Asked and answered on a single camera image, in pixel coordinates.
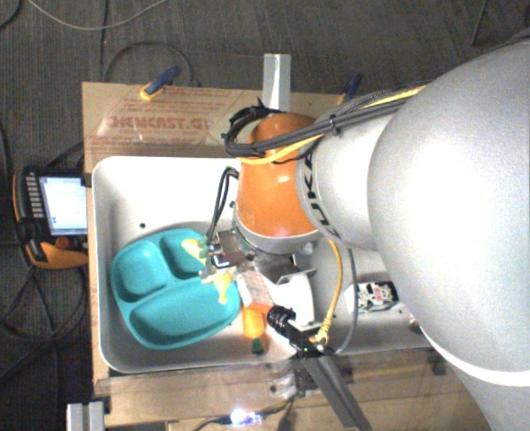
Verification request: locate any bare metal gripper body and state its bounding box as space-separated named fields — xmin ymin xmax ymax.
xmin=209 ymin=228 xmax=258 ymax=270

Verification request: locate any yellow banana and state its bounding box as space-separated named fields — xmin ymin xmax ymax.
xmin=181 ymin=237 xmax=238 ymax=306

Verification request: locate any blue divided plate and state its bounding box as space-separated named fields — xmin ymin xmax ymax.
xmin=109 ymin=227 xmax=243 ymax=351

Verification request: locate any orange carrot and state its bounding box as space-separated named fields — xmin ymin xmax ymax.
xmin=241 ymin=306 xmax=267 ymax=356

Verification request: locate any white plastic tray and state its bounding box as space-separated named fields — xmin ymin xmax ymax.
xmin=298 ymin=240 xmax=435 ymax=359
xmin=91 ymin=154 xmax=311 ymax=374

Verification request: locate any white packet with red print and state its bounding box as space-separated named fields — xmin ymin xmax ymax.
xmin=343 ymin=280 xmax=402 ymax=314

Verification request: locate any brown cardboard board red print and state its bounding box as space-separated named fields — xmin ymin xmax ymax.
xmin=81 ymin=82 xmax=486 ymax=431

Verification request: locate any black cylinder on white bracket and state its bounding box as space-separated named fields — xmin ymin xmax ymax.
xmin=266 ymin=268 xmax=327 ymax=356

